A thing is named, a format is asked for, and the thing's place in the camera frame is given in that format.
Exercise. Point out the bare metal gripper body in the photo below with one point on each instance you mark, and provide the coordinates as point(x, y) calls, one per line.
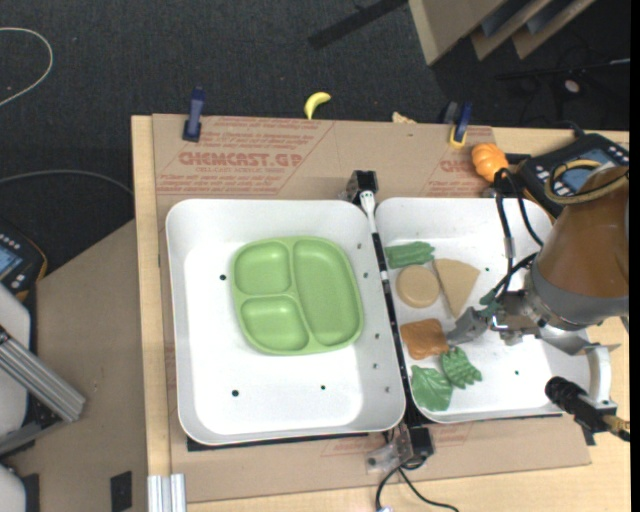
point(520, 312)

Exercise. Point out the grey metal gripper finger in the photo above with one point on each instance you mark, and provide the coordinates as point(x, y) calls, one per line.
point(511, 338)
point(467, 327)

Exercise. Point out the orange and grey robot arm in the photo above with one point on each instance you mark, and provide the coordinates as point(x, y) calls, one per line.
point(585, 250)

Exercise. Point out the green ridged toy leaf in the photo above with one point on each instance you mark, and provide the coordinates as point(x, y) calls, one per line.
point(460, 367)

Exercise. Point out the tan triangular pizza slice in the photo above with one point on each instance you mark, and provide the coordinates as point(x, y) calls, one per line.
point(457, 285)

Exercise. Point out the orange-brown toy bread slice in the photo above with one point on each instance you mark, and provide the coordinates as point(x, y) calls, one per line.
point(424, 339)

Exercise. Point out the white plastic tray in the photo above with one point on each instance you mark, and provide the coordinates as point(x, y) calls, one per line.
point(505, 395)
point(280, 390)

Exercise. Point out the tan round biscuit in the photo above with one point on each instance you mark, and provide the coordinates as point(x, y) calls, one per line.
point(417, 286)

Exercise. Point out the green smooth toy leaf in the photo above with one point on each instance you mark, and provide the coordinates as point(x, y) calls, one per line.
point(431, 389)

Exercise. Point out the green toy beans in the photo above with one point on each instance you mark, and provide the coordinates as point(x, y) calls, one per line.
point(407, 254)

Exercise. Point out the thin black and white rod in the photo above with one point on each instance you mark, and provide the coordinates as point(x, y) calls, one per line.
point(384, 270)

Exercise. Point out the green divided plate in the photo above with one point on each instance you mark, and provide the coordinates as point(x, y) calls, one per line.
point(300, 295)

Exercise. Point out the small beige toy piece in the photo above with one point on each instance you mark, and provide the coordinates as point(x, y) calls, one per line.
point(402, 118)

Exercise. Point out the brown cardboard board red print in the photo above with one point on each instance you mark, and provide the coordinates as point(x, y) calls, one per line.
point(300, 155)

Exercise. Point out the yellow banana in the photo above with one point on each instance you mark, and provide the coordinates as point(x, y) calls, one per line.
point(314, 102)

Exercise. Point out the black cylinder on white bracket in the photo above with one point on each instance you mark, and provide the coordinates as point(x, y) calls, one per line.
point(575, 397)

